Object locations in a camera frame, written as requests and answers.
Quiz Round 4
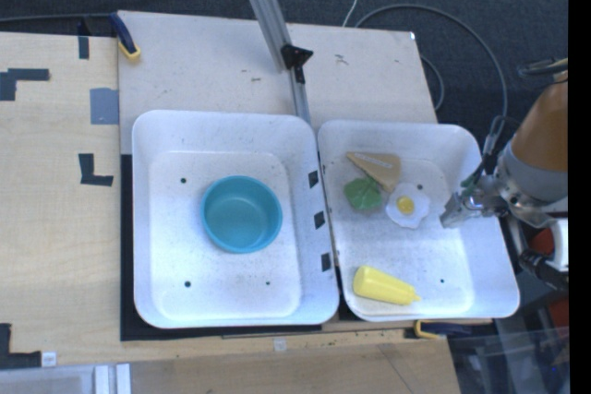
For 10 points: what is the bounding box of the tan bread slice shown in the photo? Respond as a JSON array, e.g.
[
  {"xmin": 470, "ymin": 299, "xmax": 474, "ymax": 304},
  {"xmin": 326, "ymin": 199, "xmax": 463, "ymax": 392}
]
[{"xmin": 345, "ymin": 150, "xmax": 403, "ymax": 194}]

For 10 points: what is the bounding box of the black cylinder on white bracket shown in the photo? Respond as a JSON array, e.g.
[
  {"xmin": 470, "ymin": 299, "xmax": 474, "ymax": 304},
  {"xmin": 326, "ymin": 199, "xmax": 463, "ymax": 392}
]
[{"xmin": 516, "ymin": 216, "xmax": 569, "ymax": 292}]

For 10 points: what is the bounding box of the yellow squeeze bottle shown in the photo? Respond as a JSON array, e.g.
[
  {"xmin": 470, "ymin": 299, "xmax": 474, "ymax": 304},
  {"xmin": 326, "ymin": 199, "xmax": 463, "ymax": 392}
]
[{"xmin": 352, "ymin": 265, "xmax": 422, "ymax": 306}]

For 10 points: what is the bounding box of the white plastic tray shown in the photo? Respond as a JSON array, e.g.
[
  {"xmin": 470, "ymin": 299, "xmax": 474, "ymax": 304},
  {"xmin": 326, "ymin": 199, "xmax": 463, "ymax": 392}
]
[
  {"xmin": 317, "ymin": 119, "xmax": 522, "ymax": 323},
  {"xmin": 131, "ymin": 109, "xmax": 341, "ymax": 329}
]

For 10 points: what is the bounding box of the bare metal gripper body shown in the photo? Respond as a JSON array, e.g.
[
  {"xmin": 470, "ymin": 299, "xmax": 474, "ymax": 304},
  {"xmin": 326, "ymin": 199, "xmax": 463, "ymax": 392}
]
[{"xmin": 461, "ymin": 173, "xmax": 558, "ymax": 229}]

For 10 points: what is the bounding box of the green lettuce leaf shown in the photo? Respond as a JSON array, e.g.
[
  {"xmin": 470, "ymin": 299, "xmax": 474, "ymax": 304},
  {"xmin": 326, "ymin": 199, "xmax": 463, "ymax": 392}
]
[{"xmin": 343, "ymin": 175, "xmax": 383, "ymax": 212}]

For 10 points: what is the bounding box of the blue bowl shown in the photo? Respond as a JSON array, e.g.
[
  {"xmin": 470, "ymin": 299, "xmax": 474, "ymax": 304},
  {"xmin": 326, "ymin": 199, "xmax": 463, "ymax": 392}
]
[{"xmin": 199, "ymin": 174, "xmax": 283, "ymax": 255}]

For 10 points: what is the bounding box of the pale wood board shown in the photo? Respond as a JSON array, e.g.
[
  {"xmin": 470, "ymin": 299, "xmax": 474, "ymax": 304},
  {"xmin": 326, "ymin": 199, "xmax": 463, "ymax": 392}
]
[{"xmin": 117, "ymin": 10, "xmax": 494, "ymax": 333}]

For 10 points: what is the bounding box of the white and yellow fried egg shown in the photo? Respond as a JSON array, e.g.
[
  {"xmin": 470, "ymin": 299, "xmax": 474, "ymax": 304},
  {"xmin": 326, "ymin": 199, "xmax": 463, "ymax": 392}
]
[{"xmin": 385, "ymin": 182, "xmax": 431, "ymax": 230}]

